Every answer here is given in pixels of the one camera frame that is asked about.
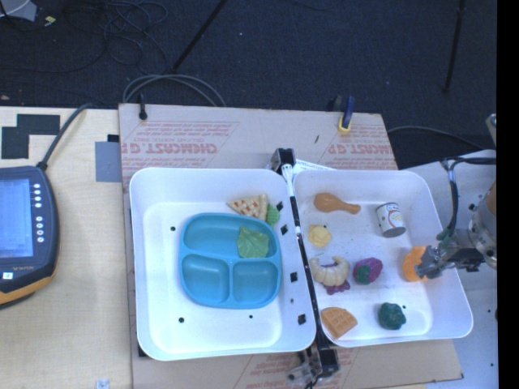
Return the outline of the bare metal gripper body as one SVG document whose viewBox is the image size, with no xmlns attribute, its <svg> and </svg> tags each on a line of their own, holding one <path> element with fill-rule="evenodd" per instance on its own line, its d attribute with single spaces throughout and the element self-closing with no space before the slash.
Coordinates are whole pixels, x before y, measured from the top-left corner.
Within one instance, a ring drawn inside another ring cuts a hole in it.
<svg viewBox="0 0 519 389">
<path fill-rule="evenodd" d="M 447 267 L 478 271 L 482 264 L 497 269 L 496 218 L 472 216 L 466 229 L 451 220 L 440 234 L 440 259 Z"/>
</svg>

